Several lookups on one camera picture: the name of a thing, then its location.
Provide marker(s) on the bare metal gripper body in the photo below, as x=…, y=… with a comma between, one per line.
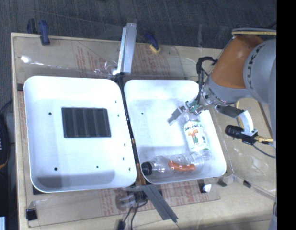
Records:
x=208, y=100

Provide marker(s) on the dull grey metal gripper finger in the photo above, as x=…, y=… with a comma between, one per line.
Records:
x=176, y=116

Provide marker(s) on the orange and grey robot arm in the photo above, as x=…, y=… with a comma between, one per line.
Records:
x=255, y=66

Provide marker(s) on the white plastic tray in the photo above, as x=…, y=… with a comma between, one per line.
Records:
x=73, y=157
x=157, y=128

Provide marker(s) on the white bottle with printed label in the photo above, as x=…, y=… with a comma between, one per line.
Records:
x=197, y=138

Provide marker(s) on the clear plastic bottle, black cap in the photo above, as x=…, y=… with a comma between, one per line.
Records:
x=157, y=167

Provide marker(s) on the black ribbed rectangular pad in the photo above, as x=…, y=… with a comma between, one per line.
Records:
x=85, y=122

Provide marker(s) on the brown cardboard board, red print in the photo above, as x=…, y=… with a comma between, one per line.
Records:
x=90, y=56

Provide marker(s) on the black cylinder on white bracket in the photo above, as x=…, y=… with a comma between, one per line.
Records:
x=235, y=131

